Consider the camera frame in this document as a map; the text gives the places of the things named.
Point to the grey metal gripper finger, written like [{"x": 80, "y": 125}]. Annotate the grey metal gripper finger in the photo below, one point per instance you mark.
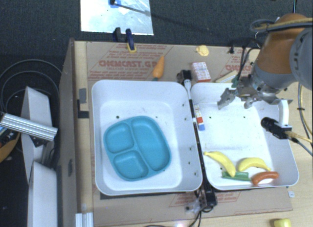
[
  {"x": 226, "y": 97},
  {"x": 250, "y": 102}
]

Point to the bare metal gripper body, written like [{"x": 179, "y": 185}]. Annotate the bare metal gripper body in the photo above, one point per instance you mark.
[{"x": 252, "y": 91}]

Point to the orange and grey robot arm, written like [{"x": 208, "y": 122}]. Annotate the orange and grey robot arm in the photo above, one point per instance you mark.
[{"x": 276, "y": 52}]

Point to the pale yellow flat packet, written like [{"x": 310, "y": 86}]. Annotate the pale yellow flat packet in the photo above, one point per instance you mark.
[{"x": 226, "y": 76}]

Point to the white red blue small carton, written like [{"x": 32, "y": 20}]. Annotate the white red blue small carton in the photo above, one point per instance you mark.
[{"x": 199, "y": 117}]

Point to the white plastic tray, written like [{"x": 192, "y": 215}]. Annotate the white plastic tray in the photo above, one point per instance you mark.
[
  {"x": 234, "y": 133},
  {"x": 146, "y": 94}
]

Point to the thin black and white rod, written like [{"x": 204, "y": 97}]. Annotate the thin black and white rod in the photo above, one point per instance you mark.
[{"x": 191, "y": 103}]

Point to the red and white carton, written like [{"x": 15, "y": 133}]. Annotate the red and white carton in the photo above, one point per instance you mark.
[{"x": 201, "y": 72}]

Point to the yellow crinkled chip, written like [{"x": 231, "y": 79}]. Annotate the yellow crinkled chip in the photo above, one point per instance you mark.
[{"x": 203, "y": 50}]

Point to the yellow banana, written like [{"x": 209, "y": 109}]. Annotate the yellow banana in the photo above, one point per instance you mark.
[
  {"x": 223, "y": 161},
  {"x": 253, "y": 163}
]

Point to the orange carrot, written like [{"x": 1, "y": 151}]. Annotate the orange carrot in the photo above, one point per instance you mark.
[{"x": 159, "y": 68}]

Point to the green bean pod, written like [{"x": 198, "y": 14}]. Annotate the green bean pod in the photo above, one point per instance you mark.
[{"x": 238, "y": 175}]

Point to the orange sausage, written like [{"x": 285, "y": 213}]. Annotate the orange sausage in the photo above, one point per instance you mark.
[{"x": 264, "y": 177}]

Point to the blue divided plate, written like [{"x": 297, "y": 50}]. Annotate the blue divided plate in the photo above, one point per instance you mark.
[{"x": 137, "y": 147}]

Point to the brown cardboard board red print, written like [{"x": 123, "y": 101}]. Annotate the brown cardboard board red print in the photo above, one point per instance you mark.
[{"x": 122, "y": 64}]

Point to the yellow-green rounded block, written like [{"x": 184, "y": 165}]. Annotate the yellow-green rounded block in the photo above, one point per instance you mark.
[{"x": 282, "y": 222}]

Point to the black cylinder on white bracket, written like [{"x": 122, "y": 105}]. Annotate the black cylinder on white bracket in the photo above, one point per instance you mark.
[{"x": 274, "y": 125}]

